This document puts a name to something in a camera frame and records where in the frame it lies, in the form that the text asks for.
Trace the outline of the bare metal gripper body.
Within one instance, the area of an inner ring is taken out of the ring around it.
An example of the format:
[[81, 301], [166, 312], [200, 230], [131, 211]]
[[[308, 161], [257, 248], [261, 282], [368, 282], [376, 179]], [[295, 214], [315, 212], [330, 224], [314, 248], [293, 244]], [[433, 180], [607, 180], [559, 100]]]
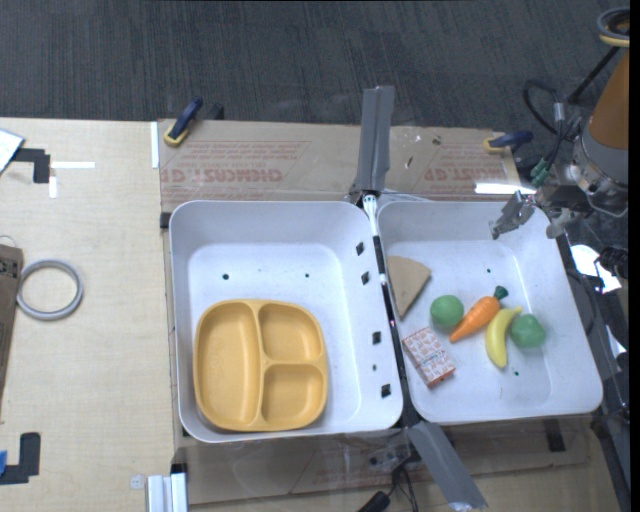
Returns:
[[551, 173], [538, 189], [536, 200], [547, 210], [624, 216], [628, 211], [628, 151], [576, 145], [570, 163]]

